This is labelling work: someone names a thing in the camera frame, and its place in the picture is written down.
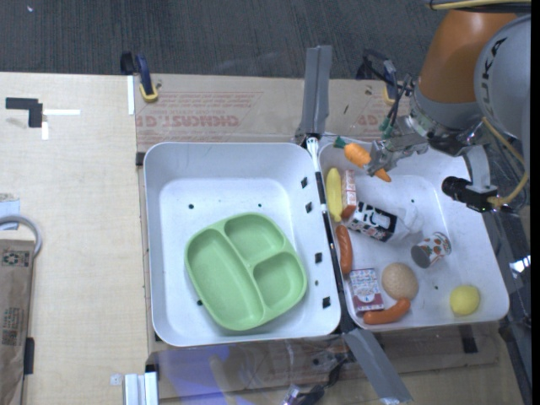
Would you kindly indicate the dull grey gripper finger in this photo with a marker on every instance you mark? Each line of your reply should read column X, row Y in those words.
column 373, row 153
column 390, row 160

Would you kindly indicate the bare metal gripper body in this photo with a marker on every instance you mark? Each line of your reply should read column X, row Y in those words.
column 408, row 141

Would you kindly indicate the orange carrot with green top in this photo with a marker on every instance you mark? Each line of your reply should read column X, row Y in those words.
column 357, row 153

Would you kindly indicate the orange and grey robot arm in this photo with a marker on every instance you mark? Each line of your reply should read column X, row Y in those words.
column 460, row 61

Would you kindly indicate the orange and white carton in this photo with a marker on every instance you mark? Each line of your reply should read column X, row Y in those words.
column 349, row 188

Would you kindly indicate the yellow banana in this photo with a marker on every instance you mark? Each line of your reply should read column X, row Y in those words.
column 334, row 194

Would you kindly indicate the small reddish brown sausage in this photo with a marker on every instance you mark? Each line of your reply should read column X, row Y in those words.
column 348, row 212

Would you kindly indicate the black and white carton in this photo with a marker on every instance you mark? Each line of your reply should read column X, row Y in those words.
column 375, row 223

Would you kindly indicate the white can with strawberry print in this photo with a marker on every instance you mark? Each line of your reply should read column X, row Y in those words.
column 434, row 248

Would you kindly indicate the orange sausage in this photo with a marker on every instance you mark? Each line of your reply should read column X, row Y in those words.
column 387, row 313
column 345, row 249

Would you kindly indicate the beige bread roll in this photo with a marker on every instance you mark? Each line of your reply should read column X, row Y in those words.
column 400, row 281

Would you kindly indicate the white plastic tray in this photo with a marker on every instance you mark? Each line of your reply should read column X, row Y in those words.
column 236, row 175
column 460, row 264

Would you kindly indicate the red and white carton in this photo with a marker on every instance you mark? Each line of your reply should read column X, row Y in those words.
column 366, row 290

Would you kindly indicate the brown cardboard board, red print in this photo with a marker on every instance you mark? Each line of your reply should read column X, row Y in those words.
column 219, row 116

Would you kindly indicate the yellow lemon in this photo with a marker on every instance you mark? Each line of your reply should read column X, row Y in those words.
column 464, row 300

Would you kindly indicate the green divided plate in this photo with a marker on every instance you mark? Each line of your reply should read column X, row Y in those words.
column 236, row 277

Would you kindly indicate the brown paper bag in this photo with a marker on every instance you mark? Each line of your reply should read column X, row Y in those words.
column 14, row 310

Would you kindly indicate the black cylinder on white bracket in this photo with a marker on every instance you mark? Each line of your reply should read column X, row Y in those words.
column 464, row 189

